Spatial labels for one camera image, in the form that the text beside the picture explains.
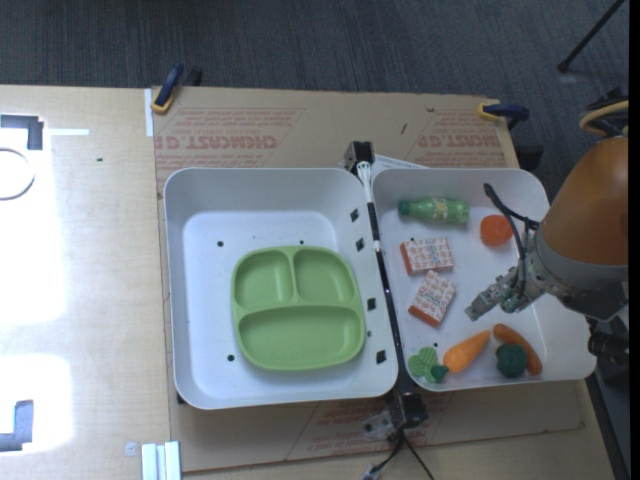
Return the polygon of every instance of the black pole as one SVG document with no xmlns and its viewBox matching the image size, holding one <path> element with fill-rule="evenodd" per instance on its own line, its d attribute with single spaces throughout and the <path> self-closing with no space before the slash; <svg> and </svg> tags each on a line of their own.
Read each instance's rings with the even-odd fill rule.
<svg viewBox="0 0 640 480">
<path fill-rule="evenodd" d="M 616 0 L 611 8 L 606 12 L 606 14 L 602 18 L 600 18 L 600 21 L 596 23 L 595 27 L 593 27 L 591 31 L 585 36 L 585 38 L 580 42 L 580 44 L 574 48 L 574 50 L 565 60 L 558 64 L 558 71 L 560 71 L 560 73 L 565 73 L 569 69 L 569 64 L 571 63 L 571 61 L 582 51 L 587 43 L 591 41 L 591 38 L 598 33 L 598 30 L 602 28 L 602 26 L 607 22 L 611 15 L 618 10 L 618 7 L 620 7 L 624 1 L 625 0 Z"/>
</svg>

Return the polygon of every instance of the green divided plate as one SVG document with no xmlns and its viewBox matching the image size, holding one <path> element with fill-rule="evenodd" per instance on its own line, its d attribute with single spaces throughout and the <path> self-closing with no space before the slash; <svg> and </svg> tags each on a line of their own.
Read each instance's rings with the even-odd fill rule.
<svg viewBox="0 0 640 480">
<path fill-rule="evenodd" d="M 231 280 L 240 349 L 267 370 L 311 370 L 345 363 L 364 344 L 364 313 L 349 265 L 330 249 L 253 251 Z"/>
</svg>

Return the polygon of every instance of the red and white box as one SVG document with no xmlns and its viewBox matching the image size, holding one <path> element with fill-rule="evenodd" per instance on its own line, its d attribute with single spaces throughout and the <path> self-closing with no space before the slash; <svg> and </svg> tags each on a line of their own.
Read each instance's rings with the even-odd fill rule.
<svg viewBox="0 0 640 480">
<path fill-rule="evenodd" d="M 453 267 L 453 256 L 446 238 L 408 240 L 400 244 L 400 252 L 408 274 Z"/>
<path fill-rule="evenodd" d="M 438 327 L 444 318 L 457 285 L 434 270 L 420 283 L 418 292 L 409 306 L 409 313 L 423 322 Z"/>
</svg>

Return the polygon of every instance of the bottle cap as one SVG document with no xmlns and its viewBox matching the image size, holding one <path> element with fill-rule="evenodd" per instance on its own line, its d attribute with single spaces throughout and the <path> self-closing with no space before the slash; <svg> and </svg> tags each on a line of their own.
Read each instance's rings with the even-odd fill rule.
<svg viewBox="0 0 640 480">
<path fill-rule="evenodd" d="M 400 215 L 409 215 L 410 208 L 411 208 L 411 203 L 409 201 L 402 200 L 398 205 L 398 210 L 400 211 Z"/>
</svg>

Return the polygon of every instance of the wooden table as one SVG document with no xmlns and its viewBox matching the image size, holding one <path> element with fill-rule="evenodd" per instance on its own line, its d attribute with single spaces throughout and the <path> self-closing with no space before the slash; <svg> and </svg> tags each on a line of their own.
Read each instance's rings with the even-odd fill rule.
<svg viewBox="0 0 640 480">
<path fill-rule="evenodd" d="M 35 404 L 33 442 L 0 453 L 0 478 L 141 478 L 140 445 L 171 439 L 144 98 L 142 89 L 0 87 L 0 114 L 40 116 L 50 141 L 27 153 L 36 168 L 27 194 L 0 201 L 0 410 L 17 400 Z M 580 430 L 433 446 L 420 455 L 436 479 L 613 478 L 586 385 L 571 384 Z M 356 479 L 386 455 L 193 476 Z M 425 478 L 408 450 L 383 477 Z"/>
</svg>

